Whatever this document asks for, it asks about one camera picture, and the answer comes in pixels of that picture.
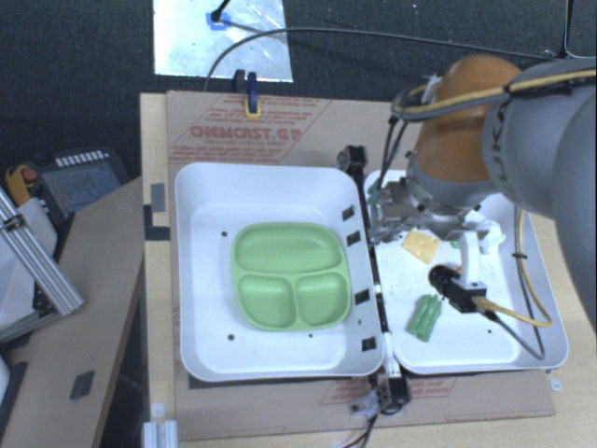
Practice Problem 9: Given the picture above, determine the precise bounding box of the thin black and white rod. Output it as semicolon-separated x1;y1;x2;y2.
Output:
354;170;393;373

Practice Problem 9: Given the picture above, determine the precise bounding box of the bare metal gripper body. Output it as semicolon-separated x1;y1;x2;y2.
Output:
370;177;482;246

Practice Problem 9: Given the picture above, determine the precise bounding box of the yellow cheese slice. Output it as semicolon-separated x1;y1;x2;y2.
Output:
401;230;442;266

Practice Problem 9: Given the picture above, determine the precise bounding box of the black cylinder on white bracket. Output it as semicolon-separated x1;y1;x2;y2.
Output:
427;229;490;315

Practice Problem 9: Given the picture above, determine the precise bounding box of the black block with wires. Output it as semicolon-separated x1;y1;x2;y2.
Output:
375;374;412;415
337;145;370;177

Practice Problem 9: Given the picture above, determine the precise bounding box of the white plastic tray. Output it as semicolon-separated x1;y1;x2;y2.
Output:
174;161;386;384
363;169;571;376

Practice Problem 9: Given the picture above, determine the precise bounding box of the green divided plate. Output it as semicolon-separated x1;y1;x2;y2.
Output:
230;221;353;332

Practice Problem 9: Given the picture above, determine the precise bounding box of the green asparagus bundle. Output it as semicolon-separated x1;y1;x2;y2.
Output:
405;294;444;343

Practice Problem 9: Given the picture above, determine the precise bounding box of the brown cardboard board red print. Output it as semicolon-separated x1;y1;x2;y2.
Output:
165;90;557;441

